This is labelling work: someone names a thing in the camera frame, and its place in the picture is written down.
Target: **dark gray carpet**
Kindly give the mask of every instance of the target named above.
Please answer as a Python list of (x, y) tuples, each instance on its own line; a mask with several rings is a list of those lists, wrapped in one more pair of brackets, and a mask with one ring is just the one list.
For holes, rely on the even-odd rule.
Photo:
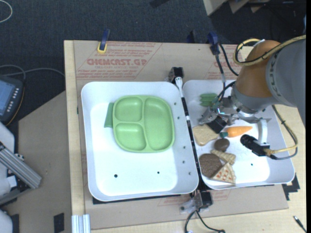
[[(302, 34), (306, 0), (272, 0), (271, 9), (252, 13), (245, 6), (232, 14), (228, 3), (210, 17), (203, 0), (4, 0), (12, 17), (0, 23), (0, 66), (24, 70), (54, 68), (64, 72), (64, 40), (100, 40), (105, 28), (110, 40), (187, 42), (193, 30), (205, 43), (214, 31), (221, 43), (238, 44), (250, 37), (286, 40)], [(276, 3), (294, 1), (294, 6)], [(9, 13), (0, 3), (0, 20)], [(13, 68), (0, 69), (0, 74)], [(64, 78), (52, 71), (27, 74), (19, 120), (65, 89)]]

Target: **food item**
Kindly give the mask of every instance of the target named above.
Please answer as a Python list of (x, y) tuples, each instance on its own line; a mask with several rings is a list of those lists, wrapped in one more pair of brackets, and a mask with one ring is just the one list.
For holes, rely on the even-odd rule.
[(227, 162), (211, 177), (211, 179), (235, 184), (236, 177), (232, 165)]
[(192, 131), (195, 142), (200, 146), (218, 137), (218, 134), (206, 124), (195, 126)]
[(216, 93), (206, 93), (200, 95), (201, 105), (208, 107), (213, 105), (213, 101), (217, 97)]
[(227, 148), (229, 147), (230, 142), (227, 138), (221, 138), (216, 140), (216, 142), (214, 143), (214, 148), (216, 150), (225, 152), (227, 150)]
[(235, 137), (241, 134), (246, 133), (247, 131), (251, 130), (252, 126), (233, 126), (225, 129), (225, 132), (220, 132), (219, 135), (221, 138), (224, 137)]
[(202, 174), (208, 178), (223, 166), (218, 156), (211, 153), (202, 154), (199, 157), (199, 163)]
[(235, 163), (236, 155), (232, 153), (224, 153), (219, 150), (212, 150), (211, 153), (217, 155), (219, 159), (223, 160), (224, 162), (229, 162), (231, 165)]

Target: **cardboard sheet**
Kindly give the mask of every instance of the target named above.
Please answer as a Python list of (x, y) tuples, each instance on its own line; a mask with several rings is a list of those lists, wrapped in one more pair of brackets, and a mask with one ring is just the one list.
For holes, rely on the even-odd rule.
[[(104, 55), (97, 53), (97, 41), (74, 41), (76, 84), (83, 182), (86, 213), (91, 228), (103, 229), (174, 220), (184, 220), (187, 214), (179, 207), (189, 195), (94, 204), (87, 185), (85, 135), (82, 118), (81, 89), (91, 81), (165, 81), (172, 67), (182, 67), (183, 81), (194, 79), (220, 80), (220, 72), (208, 44), (108, 42)], [(232, 68), (236, 46), (224, 45)], [(220, 61), (226, 78), (236, 77), (227, 68), (224, 55)], [(211, 190), (214, 204), (202, 216), (223, 216), (288, 208), (282, 185)]]
[(66, 93), (63, 92), (18, 123), (18, 152), (41, 177), (39, 188), (6, 206), (19, 215), (21, 233), (71, 229), (70, 170)]

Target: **bread slice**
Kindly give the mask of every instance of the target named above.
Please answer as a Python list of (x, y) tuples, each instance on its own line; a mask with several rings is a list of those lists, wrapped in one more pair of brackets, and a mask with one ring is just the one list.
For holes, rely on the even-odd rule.
[(206, 145), (209, 141), (218, 137), (218, 134), (214, 132), (207, 124), (198, 125), (192, 129), (195, 142), (199, 146)]

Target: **cookie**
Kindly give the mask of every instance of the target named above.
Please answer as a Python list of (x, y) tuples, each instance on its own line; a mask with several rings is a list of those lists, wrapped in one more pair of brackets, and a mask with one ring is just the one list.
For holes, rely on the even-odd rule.
[(207, 124), (198, 125), (192, 129), (194, 140), (199, 146), (206, 145), (209, 141), (218, 137), (218, 134), (214, 132)]
[(225, 152), (227, 148), (229, 147), (229, 145), (230, 145), (230, 142), (227, 138), (221, 138), (215, 141), (214, 148), (216, 150)]
[(223, 166), (222, 162), (215, 154), (205, 153), (199, 157), (201, 172), (204, 176), (210, 178)]

